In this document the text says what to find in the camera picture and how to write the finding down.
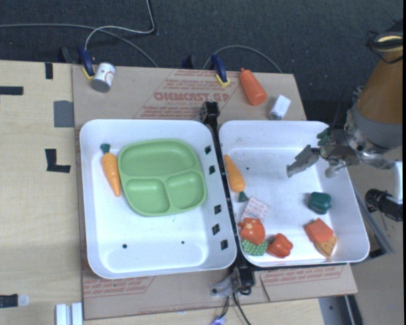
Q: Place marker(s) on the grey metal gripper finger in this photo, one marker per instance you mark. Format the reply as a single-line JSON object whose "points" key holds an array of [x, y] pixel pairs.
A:
{"points": [[333, 170], [304, 161]]}

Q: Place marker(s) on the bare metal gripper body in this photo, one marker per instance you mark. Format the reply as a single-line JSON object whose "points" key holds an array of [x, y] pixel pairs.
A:
{"points": [[345, 152]]}

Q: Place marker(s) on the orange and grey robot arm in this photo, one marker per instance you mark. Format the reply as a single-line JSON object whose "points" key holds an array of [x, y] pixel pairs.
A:
{"points": [[380, 90]]}

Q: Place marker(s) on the green bell pepper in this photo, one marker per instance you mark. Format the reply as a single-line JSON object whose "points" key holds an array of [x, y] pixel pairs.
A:
{"points": [[319, 202]]}

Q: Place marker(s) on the white plastic tray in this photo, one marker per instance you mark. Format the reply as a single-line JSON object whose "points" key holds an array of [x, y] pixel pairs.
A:
{"points": [[277, 195], [149, 242]]}

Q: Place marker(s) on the small white carton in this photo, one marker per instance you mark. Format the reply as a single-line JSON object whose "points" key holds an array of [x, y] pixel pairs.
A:
{"points": [[280, 107]]}

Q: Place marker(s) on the orange and tan waffle wedge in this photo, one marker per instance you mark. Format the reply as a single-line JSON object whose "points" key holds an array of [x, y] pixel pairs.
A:
{"points": [[319, 234]]}

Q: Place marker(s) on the white packet with red print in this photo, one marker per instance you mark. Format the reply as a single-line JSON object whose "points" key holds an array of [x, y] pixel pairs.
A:
{"points": [[257, 210]]}

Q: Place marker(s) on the orange carrot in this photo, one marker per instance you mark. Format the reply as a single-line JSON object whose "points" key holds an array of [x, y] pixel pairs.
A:
{"points": [[111, 173], [234, 176]]}

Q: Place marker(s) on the thin black rod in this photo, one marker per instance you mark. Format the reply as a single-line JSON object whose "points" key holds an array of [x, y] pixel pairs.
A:
{"points": [[224, 181]]}

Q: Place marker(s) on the orange bell pepper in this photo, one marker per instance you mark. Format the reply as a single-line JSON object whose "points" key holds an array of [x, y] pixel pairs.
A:
{"points": [[280, 246]]}

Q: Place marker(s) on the orange bottle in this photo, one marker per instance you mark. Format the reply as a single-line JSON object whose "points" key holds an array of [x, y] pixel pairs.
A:
{"points": [[253, 88]]}

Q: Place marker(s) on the green dotted packet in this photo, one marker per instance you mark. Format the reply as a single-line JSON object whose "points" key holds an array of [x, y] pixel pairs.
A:
{"points": [[253, 249]]}

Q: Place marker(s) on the green divided plate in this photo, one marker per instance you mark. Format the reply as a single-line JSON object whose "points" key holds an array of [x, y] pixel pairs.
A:
{"points": [[155, 161]]}

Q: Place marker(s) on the brown cardboard board red print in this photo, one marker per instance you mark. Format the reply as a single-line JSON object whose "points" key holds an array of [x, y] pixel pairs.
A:
{"points": [[128, 100]]}

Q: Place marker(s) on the white can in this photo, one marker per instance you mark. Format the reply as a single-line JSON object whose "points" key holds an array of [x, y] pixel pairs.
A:
{"points": [[104, 76]]}

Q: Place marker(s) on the black cylinder on white bracket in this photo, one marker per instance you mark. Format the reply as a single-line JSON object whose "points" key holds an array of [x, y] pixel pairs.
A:
{"points": [[385, 203]]}

